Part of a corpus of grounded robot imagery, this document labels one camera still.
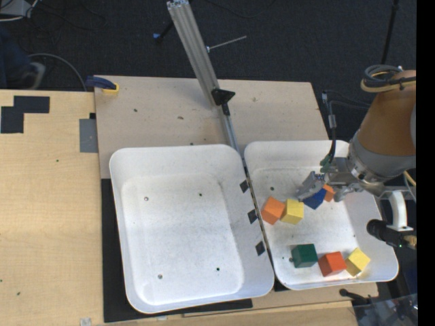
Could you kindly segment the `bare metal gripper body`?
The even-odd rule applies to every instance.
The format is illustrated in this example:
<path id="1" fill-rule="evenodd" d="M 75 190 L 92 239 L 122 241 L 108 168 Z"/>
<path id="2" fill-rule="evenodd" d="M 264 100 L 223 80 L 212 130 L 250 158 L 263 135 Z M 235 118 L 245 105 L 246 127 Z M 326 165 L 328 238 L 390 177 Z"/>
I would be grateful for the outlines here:
<path id="1" fill-rule="evenodd" d="M 367 184 L 366 167 L 351 157 L 325 157 L 320 162 L 324 182 L 335 189 L 350 189 Z"/>

